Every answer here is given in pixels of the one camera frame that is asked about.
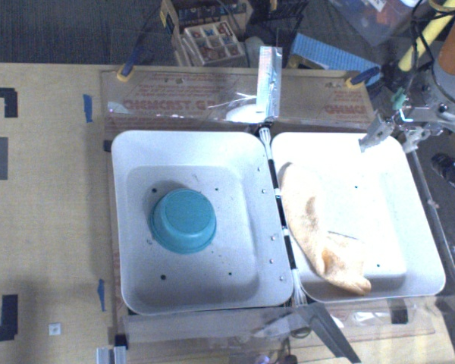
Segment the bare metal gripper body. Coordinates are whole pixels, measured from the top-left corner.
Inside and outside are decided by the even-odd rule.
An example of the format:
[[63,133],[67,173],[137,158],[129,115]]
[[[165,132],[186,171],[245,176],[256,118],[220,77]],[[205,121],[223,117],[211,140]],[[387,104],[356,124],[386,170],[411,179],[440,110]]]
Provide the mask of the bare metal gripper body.
[[455,133],[455,102],[437,87],[415,85],[402,87],[392,95],[396,123],[401,127],[418,126],[439,134],[440,130]]

